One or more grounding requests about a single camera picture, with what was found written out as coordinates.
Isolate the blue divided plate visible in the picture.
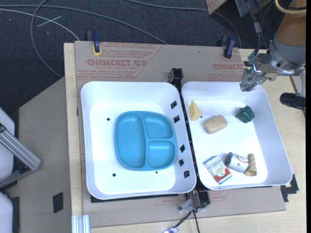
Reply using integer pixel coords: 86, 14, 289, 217
114, 111, 177, 172

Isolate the green bell pepper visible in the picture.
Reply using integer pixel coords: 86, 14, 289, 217
235, 105, 256, 124

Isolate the beige bread loaf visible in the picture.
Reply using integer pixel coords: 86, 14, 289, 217
203, 115, 228, 135

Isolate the white plastic tray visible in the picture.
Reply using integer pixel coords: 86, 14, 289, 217
181, 81, 293, 191
80, 81, 197, 200

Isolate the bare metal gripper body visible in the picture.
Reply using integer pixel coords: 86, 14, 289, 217
252, 53, 297, 81

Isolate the yellow cheese wedge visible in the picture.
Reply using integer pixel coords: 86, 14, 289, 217
189, 100, 202, 122

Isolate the black cylinder on white bracket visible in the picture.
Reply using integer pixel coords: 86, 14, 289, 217
279, 68, 306, 111

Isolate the beige ice cream cone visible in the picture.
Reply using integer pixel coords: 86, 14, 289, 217
244, 153, 258, 177

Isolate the white can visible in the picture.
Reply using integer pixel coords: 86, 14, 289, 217
224, 151, 250, 173

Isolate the black block with thin wires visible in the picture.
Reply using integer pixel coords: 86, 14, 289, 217
189, 190, 210, 213
168, 67, 183, 84

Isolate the red and white carton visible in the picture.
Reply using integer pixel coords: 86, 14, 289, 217
203, 155, 233, 185

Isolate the brown cardboard board, red print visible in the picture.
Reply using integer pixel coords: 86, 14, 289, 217
73, 40, 287, 228

